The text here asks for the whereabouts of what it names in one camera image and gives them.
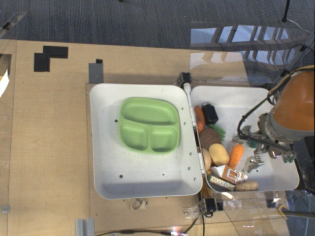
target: metal bar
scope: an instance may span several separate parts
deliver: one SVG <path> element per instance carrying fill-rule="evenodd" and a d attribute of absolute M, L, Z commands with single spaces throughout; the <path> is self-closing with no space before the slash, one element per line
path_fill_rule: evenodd
<path fill-rule="evenodd" d="M 282 18 L 282 22 L 287 21 L 287 12 L 289 10 L 289 6 L 290 6 L 290 0 L 286 0 L 286 5 L 285 5 L 284 16 Z"/>

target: toy carrot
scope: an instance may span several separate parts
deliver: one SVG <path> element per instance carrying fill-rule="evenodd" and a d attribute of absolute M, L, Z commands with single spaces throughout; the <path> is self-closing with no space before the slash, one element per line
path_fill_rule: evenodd
<path fill-rule="evenodd" d="M 197 119 L 203 123 L 203 126 L 206 125 L 205 115 L 202 112 L 202 109 L 199 106 L 195 106 L 194 111 L 196 113 Z"/>
<path fill-rule="evenodd" d="M 236 165 L 238 164 L 238 162 L 240 161 L 242 155 L 244 153 L 244 147 L 241 144 L 237 144 L 234 146 L 231 156 L 230 156 L 230 161 L 228 163 L 228 165 L 234 169 L 236 167 Z"/>
<path fill-rule="evenodd" d="M 196 125 L 197 125 L 197 132 L 200 135 L 200 133 L 205 129 L 205 125 L 200 120 L 196 122 Z"/>

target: black cable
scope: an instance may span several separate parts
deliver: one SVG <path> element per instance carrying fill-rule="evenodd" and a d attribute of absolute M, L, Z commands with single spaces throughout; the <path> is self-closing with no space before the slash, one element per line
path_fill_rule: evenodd
<path fill-rule="evenodd" d="M 200 217 L 200 216 L 198 216 L 198 217 L 193 221 L 193 223 L 184 231 L 184 234 L 188 233 L 188 231 L 196 224 L 196 222 L 197 222 L 197 220 L 198 220 L 199 217 Z"/>
<path fill-rule="evenodd" d="M 122 231 L 116 231 L 116 232 L 107 232 L 107 233 L 101 233 L 97 234 L 95 236 L 104 236 L 109 234 L 137 234 L 137 233 L 151 233 L 151 234 L 160 234 L 160 235 L 167 235 L 171 236 L 172 234 L 170 232 L 158 232 L 158 231 L 150 231 L 150 230 L 122 230 Z"/>
<path fill-rule="evenodd" d="M 205 219 L 203 217 L 203 215 L 201 215 L 202 217 L 202 226 L 203 226 L 203 229 L 202 229 L 202 236 L 205 236 L 205 231 L 206 231 L 206 226 L 205 226 Z"/>
<path fill-rule="evenodd" d="M 238 126 L 237 126 L 237 135 L 243 139 L 243 140 L 251 140 L 253 142 L 257 142 L 257 143 L 261 143 L 261 144 L 265 144 L 265 145 L 269 145 L 269 146 L 273 146 L 273 147 L 276 147 L 276 148 L 280 148 L 282 150 L 285 150 L 285 151 L 291 151 L 292 153 L 293 150 L 291 148 L 288 148 L 288 147 L 284 147 L 284 146 L 281 146 L 279 144 L 276 144 L 274 142 L 271 142 L 271 141 L 265 141 L 265 140 L 262 140 L 262 139 L 258 139 L 258 138 L 254 138 L 254 137 L 250 137 L 246 134 L 244 134 L 241 130 L 241 125 L 243 124 L 243 122 L 248 118 L 248 116 L 250 116 L 257 108 L 259 108 L 265 101 L 268 101 L 268 102 L 271 102 L 270 100 L 270 97 L 272 95 L 275 94 L 275 92 L 279 89 L 280 86 L 283 86 L 283 84 L 286 84 L 290 78 L 291 78 L 291 75 L 293 73 L 295 73 L 296 71 L 298 72 L 301 72 L 301 71 L 309 71 L 309 70 L 313 70 L 314 68 L 305 68 L 305 69 L 301 69 L 301 68 L 297 68 L 297 69 L 294 69 L 293 71 L 291 71 L 286 77 L 283 78 L 283 81 L 279 82 L 278 85 L 276 85 L 274 88 L 272 88 L 267 97 L 265 99 L 263 99 L 261 102 L 259 102 L 256 106 L 254 106 L 252 109 L 250 109 L 244 116 L 242 116 L 242 119 L 240 120 L 240 122 L 238 123 Z"/>
<path fill-rule="evenodd" d="M 200 216 L 198 216 L 192 222 L 192 224 L 184 231 L 184 234 L 188 233 L 188 231 L 196 224 L 196 222 L 199 219 L 199 217 Z M 203 223 L 203 226 L 205 228 L 203 216 L 202 216 L 202 223 Z M 167 235 L 167 236 L 171 236 L 172 235 L 172 233 L 170 233 L 170 232 L 159 232 L 159 231 L 150 231 L 150 230 L 121 230 L 121 231 L 115 231 L 115 232 L 101 233 L 101 234 L 97 234 L 95 236 L 104 236 L 104 235 L 109 235 L 109 234 L 114 234 L 114 233 L 117 233 L 117 234 L 152 233 L 152 234 L 160 234 L 160 235 Z"/>

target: green divided plate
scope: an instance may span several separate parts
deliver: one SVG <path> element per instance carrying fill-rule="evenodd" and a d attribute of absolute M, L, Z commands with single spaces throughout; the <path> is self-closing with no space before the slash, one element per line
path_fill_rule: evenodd
<path fill-rule="evenodd" d="M 124 146 L 133 151 L 171 152 L 179 143 L 178 112 L 167 101 L 129 98 L 120 109 L 119 136 Z"/>

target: gray carpet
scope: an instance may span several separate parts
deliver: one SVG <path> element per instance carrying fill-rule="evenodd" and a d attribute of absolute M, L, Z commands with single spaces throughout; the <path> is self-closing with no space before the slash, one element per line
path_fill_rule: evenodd
<path fill-rule="evenodd" d="M 286 0 L 0 0 L 0 24 L 27 16 L 8 35 L 43 40 L 190 48 L 192 22 L 296 28 L 282 23 Z M 315 0 L 291 0 L 288 18 L 314 30 Z"/>

